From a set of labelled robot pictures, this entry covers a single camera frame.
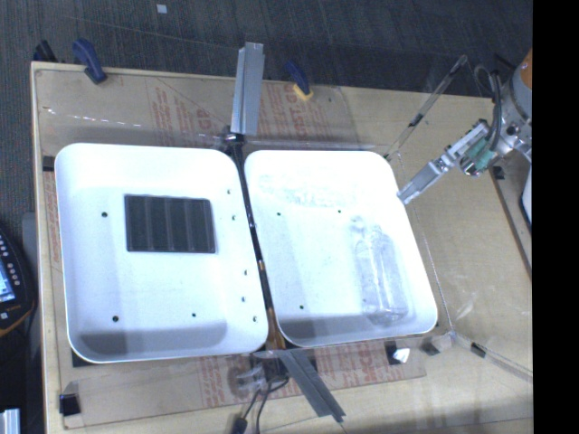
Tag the white plastic tray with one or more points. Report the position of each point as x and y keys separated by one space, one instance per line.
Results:
x=316 y=260
x=158 y=287

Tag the brown cardboard board red print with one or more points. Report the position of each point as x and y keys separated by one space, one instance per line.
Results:
x=190 y=106

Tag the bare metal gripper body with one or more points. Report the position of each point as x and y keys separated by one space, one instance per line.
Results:
x=515 y=138

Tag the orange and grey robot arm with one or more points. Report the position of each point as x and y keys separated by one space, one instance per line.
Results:
x=524 y=88

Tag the black ribbed rectangular panel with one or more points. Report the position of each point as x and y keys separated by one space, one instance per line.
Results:
x=169 y=223

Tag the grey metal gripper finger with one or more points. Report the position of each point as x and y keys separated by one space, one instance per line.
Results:
x=423 y=181

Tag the clear plastic bottle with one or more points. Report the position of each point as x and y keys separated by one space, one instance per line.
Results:
x=382 y=274

